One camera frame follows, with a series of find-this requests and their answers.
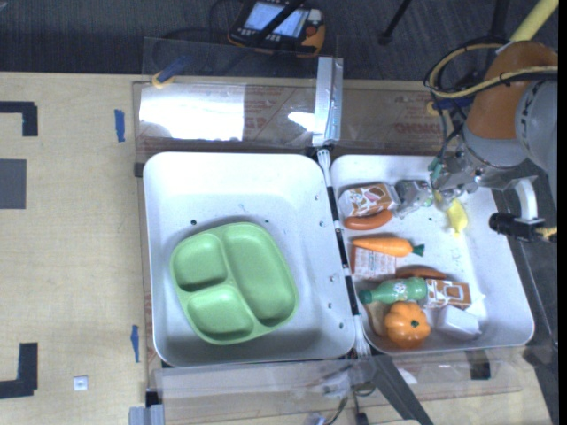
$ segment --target toy carrot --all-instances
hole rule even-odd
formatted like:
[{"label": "toy carrot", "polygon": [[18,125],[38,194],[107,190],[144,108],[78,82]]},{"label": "toy carrot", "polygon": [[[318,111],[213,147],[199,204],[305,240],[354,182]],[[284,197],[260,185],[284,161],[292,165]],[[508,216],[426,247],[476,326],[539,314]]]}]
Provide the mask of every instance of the toy carrot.
[{"label": "toy carrot", "polygon": [[394,257],[405,257],[410,253],[423,256],[423,244],[413,246],[407,239],[401,237],[366,237],[354,239],[353,245],[369,251],[379,251]]}]

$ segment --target green divided plate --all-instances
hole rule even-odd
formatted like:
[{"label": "green divided plate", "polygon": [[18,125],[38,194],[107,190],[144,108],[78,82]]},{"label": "green divided plate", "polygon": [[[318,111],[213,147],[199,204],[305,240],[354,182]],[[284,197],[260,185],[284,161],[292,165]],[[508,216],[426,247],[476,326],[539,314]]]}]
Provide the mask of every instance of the green divided plate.
[{"label": "green divided plate", "polygon": [[282,327],[298,308],[284,255],[263,227],[223,225],[182,240],[170,260],[183,312],[211,344],[237,344]]}]

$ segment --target white container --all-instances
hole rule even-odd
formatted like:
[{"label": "white container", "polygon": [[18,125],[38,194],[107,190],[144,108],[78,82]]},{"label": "white container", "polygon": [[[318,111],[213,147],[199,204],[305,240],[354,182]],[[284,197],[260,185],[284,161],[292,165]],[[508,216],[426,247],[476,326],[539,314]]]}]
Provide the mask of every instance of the white container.
[{"label": "white container", "polygon": [[[422,156],[342,156],[331,166],[331,181],[338,196],[353,184],[428,180],[427,167],[430,163],[431,158]],[[454,236],[447,215],[435,205],[420,208],[403,220],[394,218],[376,230],[344,230],[346,252],[349,255],[351,241],[355,237],[404,237],[414,244],[425,244],[425,252],[423,257],[411,254],[398,259],[398,268],[426,265],[447,274],[448,280],[469,284],[482,335],[463,342],[434,328],[423,345],[413,353],[521,346],[533,335],[532,312],[508,240],[488,227],[490,216],[497,212],[492,191],[479,188],[475,193],[465,194],[459,199],[469,224],[458,237]],[[368,288],[368,284],[359,281],[355,287],[357,290]],[[430,313],[430,316],[433,320],[430,324],[434,325],[435,313]],[[367,339],[376,349],[386,353],[405,352],[388,338],[377,336],[367,319],[364,323]]]},{"label": "white container", "polygon": [[439,310],[435,329],[463,341],[472,340],[481,334],[477,317],[452,305]]},{"label": "white container", "polygon": [[[336,197],[353,185],[427,180],[431,158],[343,156],[330,177]],[[153,337],[156,351],[172,366],[213,363],[335,359],[354,345],[354,321],[343,275],[336,229],[321,168],[294,154],[165,152],[144,169],[150,253]],[[423,258],[411,255],[398,267],[427,265],[467,282],[482,334],[463,342],[434,329],[413,353],[449,352],[527,343],[533,318],[508,240],[488,227],[496,212],[488,189],[462,198],[469,226],[459,238],[435,206],[421,208],[384,229],[342,229],[350,256],[354,237],[377,234],[425,244]],[[244,344],[215,346],[200,339],[185,319],[168,272],[169,257],[184,238],[222,224],[250,221],[276,240],[299,291],[299,308],[285,326]],[[357,290],[367,281],[355,281]],[[377,350],[404,352],[376,335],[363,306],[366,338]]]}]

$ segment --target wooden table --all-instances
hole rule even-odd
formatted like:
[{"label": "wooden table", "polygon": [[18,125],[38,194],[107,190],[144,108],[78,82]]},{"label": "wooden table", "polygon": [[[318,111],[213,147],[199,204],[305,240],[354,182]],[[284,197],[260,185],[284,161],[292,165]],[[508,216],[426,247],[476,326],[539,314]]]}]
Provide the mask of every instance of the wooden table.
[{"label": "wooden table", "polygon": [[[38,388],[0,400],[0,424],[128,423],[144,404],[144,293],[132,83],[127,75],[0,73],[0,101],[38,107],[39,136],[0,113],[0,158],[27,161],[25,210],[0,210],[0,380],[18,375],[20,343],[38,343]],[[125,114],[125,141],[115,131]],[[139,327],[140,362],[130,341]],[[74,377],[89,378],[74,390]],[[435,423],[550,423],[532,368],[506,394],[424,401]],[[371,422],[398,421],[390,406]],[[305,414],[242,420],[303,423]],[[337,424],[353,423],[343,413]]]}]

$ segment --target toy green bottle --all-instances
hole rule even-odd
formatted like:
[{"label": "toy green bottle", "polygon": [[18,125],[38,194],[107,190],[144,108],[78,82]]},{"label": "toy green bottle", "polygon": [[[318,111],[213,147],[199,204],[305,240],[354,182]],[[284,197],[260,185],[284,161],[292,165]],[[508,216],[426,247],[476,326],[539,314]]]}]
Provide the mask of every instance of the toy green bottle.
[{"label": "toy green bottle", "polygon": [[373,290],[361,290],[358,297],[363,304],[380,301],[393,304],[397,301],[418,301],[427,295],[427,283],[421,277],[386,280]]}]

